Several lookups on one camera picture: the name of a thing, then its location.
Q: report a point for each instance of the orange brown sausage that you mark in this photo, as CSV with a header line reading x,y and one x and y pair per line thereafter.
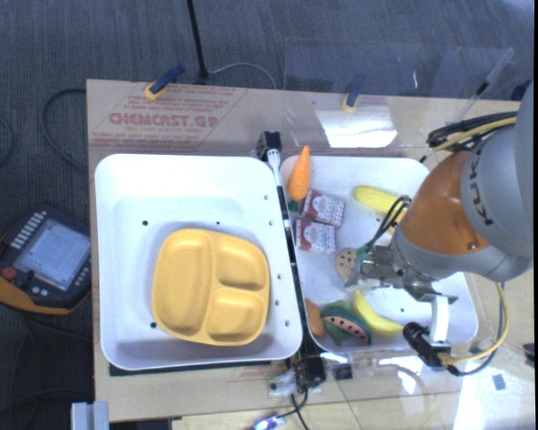
x,y
315,320

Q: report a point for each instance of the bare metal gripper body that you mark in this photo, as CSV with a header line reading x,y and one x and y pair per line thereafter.
x,y
392,270

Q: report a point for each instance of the brown biscuit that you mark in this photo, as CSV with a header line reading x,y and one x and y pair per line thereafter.
x,y
343,263

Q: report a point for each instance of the yellow divided plate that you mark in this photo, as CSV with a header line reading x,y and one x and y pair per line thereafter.
x,y
206,285

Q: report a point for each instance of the thin black and white rod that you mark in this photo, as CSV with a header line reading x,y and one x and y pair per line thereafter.
x,y
288,222

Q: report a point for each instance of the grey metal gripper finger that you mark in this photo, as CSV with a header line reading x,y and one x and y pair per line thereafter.
x,y
353,278
367,268

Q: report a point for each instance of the white plastic tray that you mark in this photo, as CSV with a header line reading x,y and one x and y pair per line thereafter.
x,y
376,235
170,186

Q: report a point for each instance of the orange carrot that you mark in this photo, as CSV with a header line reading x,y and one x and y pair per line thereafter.
x,y
299,177

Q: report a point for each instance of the black cylinder on white bracket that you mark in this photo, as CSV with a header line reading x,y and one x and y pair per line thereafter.
x,y
439,320

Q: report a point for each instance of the green leafy vegetable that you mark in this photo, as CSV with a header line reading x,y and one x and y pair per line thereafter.
x,y
337,306

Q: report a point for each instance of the yellow banana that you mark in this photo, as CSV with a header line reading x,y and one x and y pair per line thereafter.
x,y
372,318

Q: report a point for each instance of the red and white carton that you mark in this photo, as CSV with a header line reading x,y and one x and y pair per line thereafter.
x,y
323,208
315,236

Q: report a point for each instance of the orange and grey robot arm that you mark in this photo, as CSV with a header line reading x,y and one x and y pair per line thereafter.
x,y
448,213

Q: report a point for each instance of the red watermelon slice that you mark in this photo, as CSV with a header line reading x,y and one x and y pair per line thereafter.
x,y
350,327

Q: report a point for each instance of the brown cardboard board red print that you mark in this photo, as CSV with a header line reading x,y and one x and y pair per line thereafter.
x,y
170,114

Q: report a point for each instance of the yellow corn cob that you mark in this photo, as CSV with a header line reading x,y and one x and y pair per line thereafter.
x,y
373,197

